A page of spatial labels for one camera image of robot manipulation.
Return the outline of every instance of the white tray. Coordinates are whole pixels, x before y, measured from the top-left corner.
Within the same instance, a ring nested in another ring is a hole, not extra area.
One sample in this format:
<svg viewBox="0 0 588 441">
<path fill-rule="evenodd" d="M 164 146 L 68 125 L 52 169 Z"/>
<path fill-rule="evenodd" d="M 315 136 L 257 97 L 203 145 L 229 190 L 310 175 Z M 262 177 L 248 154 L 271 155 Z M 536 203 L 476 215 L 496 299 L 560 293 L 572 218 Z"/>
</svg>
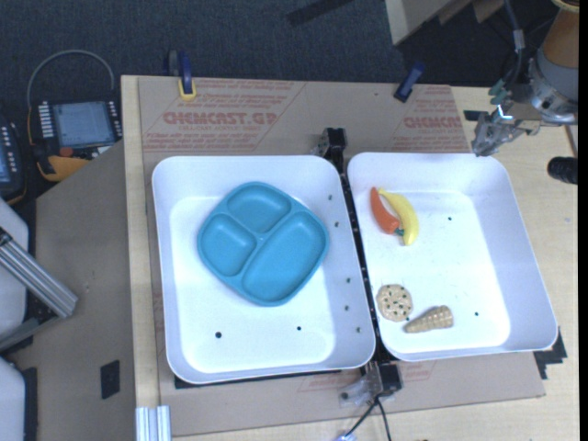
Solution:
<svg viewBox="0 0 588 441">
<path fill-rule="evenodd" d="M 540 350 L 557 324 L 510 179 L 492 157 L 470 153 L 361 153 L 348 176 L 372 294 L 404 285 L 413 314 L 445 304 L 452 328 L 407 334 L 377 311 L 383 344 L 407 361 Z M 380 231 L 369 190 L 407 197 L 420 223 L 416 241 Z"/>
<path fill-rule="evenodd" d="M 268 183 L 326 226 L 322 265 L 289 302 L 253 304 L 221 283 L 198 256 L 197 235 L 215 206 L 249 181 Z M 312 156 L 181 156 L 153 171 L 164 295 L 166 354 L 181 379 L 209 384 L 364 366 L 373 323 L 341 182 Z"/>
</svg>

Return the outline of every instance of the cookie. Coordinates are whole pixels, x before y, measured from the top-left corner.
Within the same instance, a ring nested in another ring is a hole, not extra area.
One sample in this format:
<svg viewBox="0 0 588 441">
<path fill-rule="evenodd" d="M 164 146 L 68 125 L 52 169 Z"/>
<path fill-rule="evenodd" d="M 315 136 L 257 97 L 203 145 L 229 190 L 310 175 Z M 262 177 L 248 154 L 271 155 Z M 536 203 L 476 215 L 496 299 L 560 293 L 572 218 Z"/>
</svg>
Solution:
<svg viewBox="0 0 588 441">
<path fill-rule="evenodd" d="M 400 284 L 385 284 L 376 296 L 379 312 L 385 319 L 402 322 L 413 311 L 413 298 Z"/>
</svg>

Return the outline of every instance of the blue plate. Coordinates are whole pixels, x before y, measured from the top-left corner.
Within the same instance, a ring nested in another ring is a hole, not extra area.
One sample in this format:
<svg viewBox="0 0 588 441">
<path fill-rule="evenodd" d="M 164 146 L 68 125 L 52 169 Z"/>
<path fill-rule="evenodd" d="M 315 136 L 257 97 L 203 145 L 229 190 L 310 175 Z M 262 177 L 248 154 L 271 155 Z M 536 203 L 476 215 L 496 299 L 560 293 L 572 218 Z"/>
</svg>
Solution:
<svg viewBox="0 0 588 441">
<path fill-rule="evenodd" d="M 261 182 L 235 188 L 198 232 L 198 253 L 207 268 L 264 306 L 292 299 L 328 248 L 329 234 L 312 211 Z"/>
</svg>

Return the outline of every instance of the yellow banana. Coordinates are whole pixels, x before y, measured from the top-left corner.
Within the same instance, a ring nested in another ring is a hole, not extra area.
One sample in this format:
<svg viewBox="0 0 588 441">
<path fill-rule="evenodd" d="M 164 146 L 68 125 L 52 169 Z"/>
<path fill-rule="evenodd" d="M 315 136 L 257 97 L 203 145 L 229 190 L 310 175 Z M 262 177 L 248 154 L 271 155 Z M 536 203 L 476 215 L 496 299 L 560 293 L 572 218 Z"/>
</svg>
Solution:
<svg viewBox="0 0 588 441">
<path fill-rule="evenodd" d="M 390 193 L 384 188 L 379 188 L 378 193 L 381 194 L 396 213 L 400 216 L 402 228 L 404 233 L 402 239 L 405 245 L 412 244 L 419 234 L 419 220 L 416 217 L 413 205 L 407 198 L 398 193 Z"/>
</svg>

